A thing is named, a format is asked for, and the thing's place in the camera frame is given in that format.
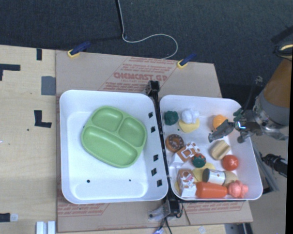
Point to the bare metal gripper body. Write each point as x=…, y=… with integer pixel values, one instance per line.
x=251, y=123

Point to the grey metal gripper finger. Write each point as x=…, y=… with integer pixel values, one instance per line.
x=244, y=136
x=221, y=132

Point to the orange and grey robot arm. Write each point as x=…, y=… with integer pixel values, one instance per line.
x=277, y=90

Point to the orange toy fruit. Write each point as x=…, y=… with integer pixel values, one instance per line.
x=218, y=120

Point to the beige toy bread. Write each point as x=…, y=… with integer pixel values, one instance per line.
x=219, y=149

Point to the red toy tomato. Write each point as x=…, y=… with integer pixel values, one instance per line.
x=230, y=162

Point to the yellow flat toy slice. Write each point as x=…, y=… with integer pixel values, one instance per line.
x=197, y=173
x=188, y=128

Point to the white toy cauliflower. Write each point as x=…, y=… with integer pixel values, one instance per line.
x=189, y=115

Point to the white plastic tray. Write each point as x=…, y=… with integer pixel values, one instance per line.
x=109, y=185
x=248, y=172

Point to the green and red toy ball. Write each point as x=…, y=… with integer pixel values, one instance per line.
x=198, y=160

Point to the brown and white carton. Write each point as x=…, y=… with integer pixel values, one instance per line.
x=187, y=152
x=186, y=182

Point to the beige round toy biscuit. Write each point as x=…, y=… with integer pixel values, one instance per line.
x=231, y=177

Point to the small silver can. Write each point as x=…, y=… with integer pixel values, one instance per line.
x=215, y=176

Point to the brown doughnut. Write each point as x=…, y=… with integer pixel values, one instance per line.
x=174, y=143

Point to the green broccoli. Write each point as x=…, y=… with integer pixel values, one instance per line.
x=171, y=118

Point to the pink toy figure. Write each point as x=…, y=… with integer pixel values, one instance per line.
x=238, y=189

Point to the orange carrot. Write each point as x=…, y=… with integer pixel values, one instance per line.
x=211, y=190

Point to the thin black rod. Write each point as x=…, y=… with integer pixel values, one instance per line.
x=160, y=129

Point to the green divided plate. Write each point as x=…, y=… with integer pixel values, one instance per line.
x=106, y=144

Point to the brown cardboard board red print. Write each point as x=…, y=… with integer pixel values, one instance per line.
x=90, y=72

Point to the black cylinder on white bracket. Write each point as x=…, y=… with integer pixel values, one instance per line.
x=276, y=163

